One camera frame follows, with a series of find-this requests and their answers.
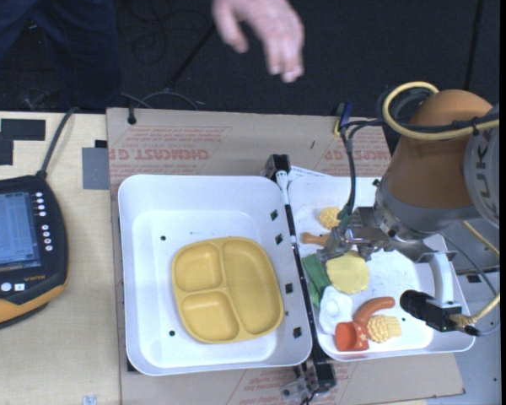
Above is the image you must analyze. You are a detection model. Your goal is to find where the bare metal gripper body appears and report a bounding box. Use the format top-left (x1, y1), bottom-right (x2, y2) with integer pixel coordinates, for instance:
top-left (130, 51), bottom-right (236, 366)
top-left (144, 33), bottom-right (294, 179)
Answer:
top-left (344, 206), bottom-right (439, 263)

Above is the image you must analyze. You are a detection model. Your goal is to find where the person's hand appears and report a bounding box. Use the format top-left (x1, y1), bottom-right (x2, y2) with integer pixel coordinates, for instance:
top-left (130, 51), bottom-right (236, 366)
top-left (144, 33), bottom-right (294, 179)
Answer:
top-left (211, 0), bottom-right (306, 84)

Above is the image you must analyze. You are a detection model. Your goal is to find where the yellow corn piece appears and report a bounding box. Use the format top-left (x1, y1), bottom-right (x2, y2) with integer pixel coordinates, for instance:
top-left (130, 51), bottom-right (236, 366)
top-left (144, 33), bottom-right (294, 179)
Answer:
top-left (319, 207), bottom-right (343, 230)

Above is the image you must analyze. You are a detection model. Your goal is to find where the orange chicken drumstick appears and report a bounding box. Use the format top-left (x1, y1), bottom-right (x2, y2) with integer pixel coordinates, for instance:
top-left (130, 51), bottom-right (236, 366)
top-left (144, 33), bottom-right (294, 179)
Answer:
top-left (299, 231), bottom-right (332, 246)

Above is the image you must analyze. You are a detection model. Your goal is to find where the green flat vegetable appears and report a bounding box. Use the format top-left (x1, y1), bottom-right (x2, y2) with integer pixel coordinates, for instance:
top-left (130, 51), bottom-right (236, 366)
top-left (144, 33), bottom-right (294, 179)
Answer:
top-left (301, 253), bottom-right (332, 310)

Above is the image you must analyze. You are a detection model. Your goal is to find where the yellow round biscuit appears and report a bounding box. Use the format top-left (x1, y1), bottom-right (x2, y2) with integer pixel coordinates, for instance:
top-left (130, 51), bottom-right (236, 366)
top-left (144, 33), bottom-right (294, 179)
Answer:
top-left (325, 250), bottom-right (371, 296)

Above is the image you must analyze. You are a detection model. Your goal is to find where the thin black and white rod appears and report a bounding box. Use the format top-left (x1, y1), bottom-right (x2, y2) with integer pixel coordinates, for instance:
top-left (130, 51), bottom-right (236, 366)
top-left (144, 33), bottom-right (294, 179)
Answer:
top-left (277, 170), bottom-right (329, 380)

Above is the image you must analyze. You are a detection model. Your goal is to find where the white plastic tray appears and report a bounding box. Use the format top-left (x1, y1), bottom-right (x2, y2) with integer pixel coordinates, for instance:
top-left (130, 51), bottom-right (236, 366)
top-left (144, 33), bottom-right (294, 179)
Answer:
top-left (117, 174), bottom-right (314, 377)
top-left (286, 170), bottom-right (476, 362)

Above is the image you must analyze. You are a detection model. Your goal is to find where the white fried egg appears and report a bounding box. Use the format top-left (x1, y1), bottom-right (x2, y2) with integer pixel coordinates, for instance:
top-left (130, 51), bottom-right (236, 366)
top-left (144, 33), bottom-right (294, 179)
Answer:
top-left (318, 284), bottom-right (354, 337)

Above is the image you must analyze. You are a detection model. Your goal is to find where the orange sausage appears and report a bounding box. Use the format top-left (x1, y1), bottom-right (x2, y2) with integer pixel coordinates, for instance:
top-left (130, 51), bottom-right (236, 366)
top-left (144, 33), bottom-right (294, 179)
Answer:
top-left (353, 295), bottom-right (396, 327)

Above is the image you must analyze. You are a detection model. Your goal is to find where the white printed paper slip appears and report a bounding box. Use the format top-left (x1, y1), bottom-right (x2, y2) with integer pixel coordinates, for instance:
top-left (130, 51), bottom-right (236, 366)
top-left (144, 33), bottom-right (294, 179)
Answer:
top-left (288, 165), bottom-right (326, 181)

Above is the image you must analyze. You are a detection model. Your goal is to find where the red carton of yellow fries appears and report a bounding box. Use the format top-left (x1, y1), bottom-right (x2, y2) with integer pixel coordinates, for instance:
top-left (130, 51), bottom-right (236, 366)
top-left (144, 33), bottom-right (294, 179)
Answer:
top-left (334, 314), bottom-right (403, 353)

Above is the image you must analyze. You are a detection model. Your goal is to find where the yellow divided plate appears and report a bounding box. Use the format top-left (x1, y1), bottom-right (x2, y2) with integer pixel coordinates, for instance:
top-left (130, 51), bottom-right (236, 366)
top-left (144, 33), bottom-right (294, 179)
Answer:
top-left (170, 236), bottom-right (285, 345)

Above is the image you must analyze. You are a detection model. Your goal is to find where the brown cardboard board, red print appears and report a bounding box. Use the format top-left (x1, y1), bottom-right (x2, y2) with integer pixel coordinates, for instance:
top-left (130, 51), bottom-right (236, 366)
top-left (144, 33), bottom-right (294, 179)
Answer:
top-left (105, 107), bottom-right (467, 405)

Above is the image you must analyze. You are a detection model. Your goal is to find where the person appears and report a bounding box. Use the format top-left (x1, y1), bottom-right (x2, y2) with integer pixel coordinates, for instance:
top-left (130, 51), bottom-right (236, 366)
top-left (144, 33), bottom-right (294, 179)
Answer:
top-left (0, 0), bottom-right (124, 110)

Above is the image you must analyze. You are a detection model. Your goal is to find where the black block with thin wires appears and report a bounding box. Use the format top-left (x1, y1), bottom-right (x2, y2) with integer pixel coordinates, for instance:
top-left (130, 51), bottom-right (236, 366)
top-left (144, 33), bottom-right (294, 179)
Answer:
top-left (313, 360), bottom-right (336, 394)
top-left (263, 154), bottom-right (290, 180)

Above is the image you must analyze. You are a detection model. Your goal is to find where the black cylinder on white bracket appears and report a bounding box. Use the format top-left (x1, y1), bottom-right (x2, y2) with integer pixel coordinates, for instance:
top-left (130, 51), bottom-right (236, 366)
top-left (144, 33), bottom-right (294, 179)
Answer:
top-left (399, 249), bottom-right (465, 333)

